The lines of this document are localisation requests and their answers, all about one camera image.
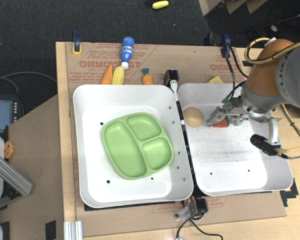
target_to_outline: carrot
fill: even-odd
[[[112,65],[110,64],[101,79],[100,85],[112,85]]]
[[[152,75],[148,74],[149,68],[143,68],[142,72],[143,72],[142,83],[144,85],[154,85],[155,84],[154,78],[152,77]]]

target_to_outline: electronic device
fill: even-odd
[[[0,133],[23,116],[20,98],[15,94],[0,94]]]

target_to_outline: green plate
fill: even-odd
[[[102,141],[116,171],[127,179],[140,179],[167,167],[174,158],[169,137],[149,113],[134,113],[107,123]]]

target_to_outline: blue bottle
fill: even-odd
[[[135,40],[130,36],[126,36],[122,41],[122,47],[120,53],[122,59],[121,67],[123,67],[125,70],[128,69],[129,67],[128,62],[132,58],[134,44],[135,44]]]

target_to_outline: black floor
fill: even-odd
[[[148,0],[0,0],[0,77],[16,72],[37,72],[56,78],[56,41],[72,41],[75,27],[83,42],[120,43],[125,36],[139,44],[200,46],[210,34],[219,45],[228,34],[235,47],[246,47],[261,37],[300,41],[300,18],[248,33],[241,31],[300,14],[300,0],[269,0],[250,14],[243,5],[229,15],[220,4],[206,17],[198,0],[169,0],[169,6],[152,10]],[[28,113],[57,93],[56,83],[34,74],[9,77],[19,89]],[[15,88],[0,80],[0,93]]]

